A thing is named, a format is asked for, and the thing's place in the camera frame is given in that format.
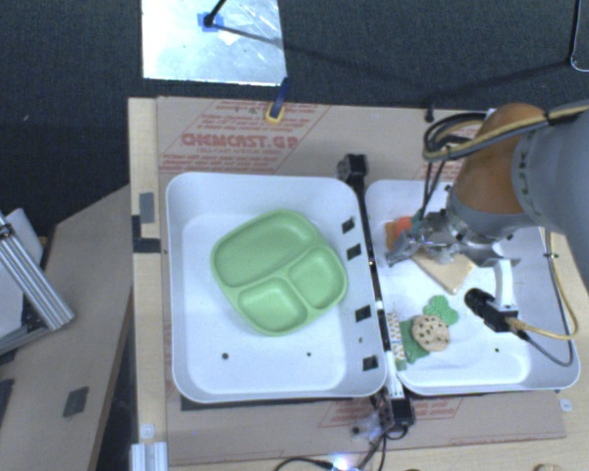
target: cable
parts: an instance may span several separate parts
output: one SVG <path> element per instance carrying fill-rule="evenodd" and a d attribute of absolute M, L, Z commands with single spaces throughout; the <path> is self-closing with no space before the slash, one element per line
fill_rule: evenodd
<path fill-rule="evenodd" d="M 572 68 L 574 68 L 577 72 L 582 74 L 589 74 L 589 69 L 580 68 L 576 64 L 576 48 L 578 45 L 578 30 L 580 28 L 580 13 L 582 11 L 582 0 L 576 0 L 576 5 L 573 10 L 573 25 L 571 31 L 571 43 L 570 43 L 570 51 L 569 51 L 569 64 Z"/>
<path fill-rule="evenodd" d="M 423 220 L 423 216 L 425 215 L 425 209 L 427 208 L 428 204 L 430 203 L 430 199 L 436 190 L 437 185 L 439 184 L 439 178 L 441 177 L 441 173 L 443 173 L 443 168 L 445 166 L 446 161 L 443 161 L 439 169 L 436 171 L 436 175 L 434 176 L 434 180 L 432 184 L 430 184 L 430 176 L 432 174 L 432 163 L 428 162 L 428 170 L 425 175 L 425 184 L 423 186 L 423 203 L 421 204 L 421 209 L 419 210 L 419 220 Z"/>
<path fill-rule="evenodd" d="M 554 259 L 557 258 L 558 255 L 556 255 L 554 252 L 552 233 L 550 233 L 549 231 L 545 232 L 544 245 L 548 248 L 546 257 L 548 259 L 550 277 L 552 278 L 552 284 L 554 286 L 555 294 L 557 296 L 557 300 L 559 302 L 561 310 L 563 308 L 567 309 L 567 312 L 571 317 L 573 332 L 569 332 L 568 334 L 555 334 L 553 332 L 548 332 L 546 330 L 542 330 L 541 328 L 528 325 L 527 323 L 524 323 L 523 321 L 520 321 L 517 318 L 506 318 L 506 322 L 513 330 L 517 330 L 520 332 L 534 332 L 535 334 L 543 335 L 544 337 L 549 337 L 550 339 L 556 340 L 571 340 L 578 333 L 578 319 L 576 318 L 576 315 L 574 314 L 571 305 L 569 304 L 569 300 L 567 299 L 562 290 L 561 277 L 559 275 L 559 271 L 557 270 L 556 264 L 554 263 Z M 567 330 L 567 321 L 564 317 L 564 313 L 562 314 L 562 317 L 563 325 Z"/>
<path fill-rule="evenodd" d="M 377 471 L 382 471 L 384 469 L 384 462 L 386 462 L 386 439 L 386 436 L 382 439 L 382 458 L 380 459 L 380 464 L 377 466 Z"/>
<path fill-rule="evenodd" d="M 313 464 L 318 468 L 321 469 L 329 469 L 332 470 L 334 469 L 334 464 L 332 464 L 331 462 L 328 462 L 327 460 L 317 460 L 317 459 L 310 459 L 307 457 L 291 457 L 289 459 L 283 460 L 282 462 L 280 462 L 273 471 L 280 471 L 280 469 L 283 469 L 284 467 L 286 467 L 288 464 L 292 463 L 292 462 L 307 462 L 308 464 Z"/>
<path fill-rule="evenodd" d="M 565 367 L 571 366 L 571 364 L 573 363 L 573 345 L 571 344 L 571 340 L 567 343 L 567 348 L 569 349 L 569 359 L 567 361 L 561 361 L 560 359 L 553 356 L 546 349 L 544 349 L 541 345 L 539 345 L 535 340 L 533 340 L 525 332 L 518 332 L 516 335 L 520 339 L 527 341 L 530 345 L 532 345 L 539 352 L 541 352 L 544 356 L 546 356 L 550 361 L 557 363 L 559 366 L 565 366 Z"/>
<path fill-rule="evenodd" d="M 393 432 L 393 430 L 389 431 L 388 434 L 386 435 L 387 440 L 390 440 L 391 442 L 398 442 L 399 440 L 402 440 L 403 438 L 405 438 L 405 435 L 408 434 L 408 427 L 403 426 L 402 431 L 399 433 L 398 436 L 391 436 L 392 432 Z"/>
<path fill-rule="evenodd" d="M 383 450 L 384 453 L 386 453 L 386 435 L 387 433 L 393 428 L 390 428 L 388 430 L 386 430 L 384 433 L 382 433 L 377 441 L 371 445 L 371 447 L 369 448 L 369 451 L 366 452 L 366 454 L 364 455 L 364 457 L 362 457 L 362 460 L 360 460 L 357 465 L 355 466 L 356 469 L 364 469 L 364 467 L 369 463 L 369 461 L 373 458 L 373 455 L 375 455 L 375 452 L 377 451 L 377 449 L 380 447 L 380 445 L 384 444 L 383 446 Z"/>
<path fill-rule="evenodd" d="M 529 117 L 521 121 L 500 126 L 495 130 L 484 132 L 473 139 L 469 139 L 456 145 L 452 145 L 450 142 L 439 142 L 446 141 L 446 138 L 452 135 L 453 131 L 457 131 L 460 125 L 463 127 L 474 126 L 476 123 L 480 122 L 479 118 L 476 117 L 475 114 L 468 114 L 472 115 L 472 117 L 468 117 L 465 120 L 446 118 L 439 121 L 434 127 L 430 128 L 425 133 L 423 158 L 427 162 L 440 162 L 466 157 L 467 155 L 482 150 L 487 146 L 524 132 L 536 131 L 553 124 L 567 122 L 576 118 L 583 112 L 586 112 L 588 109 L 589 105 L 584 105 L 563 108 L 544 115 Z"/>

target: white wire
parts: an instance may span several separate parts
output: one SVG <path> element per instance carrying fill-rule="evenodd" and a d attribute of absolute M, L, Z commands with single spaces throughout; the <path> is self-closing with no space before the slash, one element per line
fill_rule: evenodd
<path fill-rule="evenodd" d="M 578 45 L 578 29 L 580 28 L 580 11 L 582 10 L 582 0 L 577 0 L 576 2 L 576 14 L 575 14 L 575 22 L 574 22 L 574 29 L 573 29 L 573 45 L 571 47 L 571 54 L 569 54 L 569 64 L 572 68 L 574 68 L 577 72 L 582 74 L 589 74 L 589 68 L 580 68 L 576 65 L 576 60 L 574 56 L 576 55 L 576 48 Z"/>

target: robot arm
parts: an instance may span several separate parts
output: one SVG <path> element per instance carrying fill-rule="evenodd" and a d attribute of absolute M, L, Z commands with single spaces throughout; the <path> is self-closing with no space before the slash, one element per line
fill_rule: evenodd
<path fill-rule="evenodd" d="M 486 119 L 476 140 L 498 128 L 517 128 L 508 131 L 515 136 L 468 153 L 446 209 L 415 215 L 387 254 L 389 263 L 423 246 L 441 263 L 461 252 L 493 266 L 500 258 L 495 242 L 539 225 L 567 237 L 589 292 L 589 108 L 561 114 L 546 119 L 537 107 L 512 104 Z"/>

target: cookie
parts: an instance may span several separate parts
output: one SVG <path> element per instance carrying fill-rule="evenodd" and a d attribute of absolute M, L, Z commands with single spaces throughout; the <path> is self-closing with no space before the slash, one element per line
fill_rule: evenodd
<path fill-rule="evenodd" d="M 450 344 L 450 328 L 438 316 L 417 316 L 410 329 L 414 340 L 429 352 L 445 350 Z"/>

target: metal frame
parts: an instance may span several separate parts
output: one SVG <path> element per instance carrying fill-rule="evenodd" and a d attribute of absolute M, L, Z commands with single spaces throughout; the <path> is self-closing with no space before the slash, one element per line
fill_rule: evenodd
<path fill-rule="evenodd" d="M 48 332 L 54 332 L 74 319 L 74 312 L 50 285 L 1 211 L 0 261 L 22 289 L 43 323 L 42 327 L 36 329 L 22 325 L 21 328 L 0 339 L 0 354 Z"/>

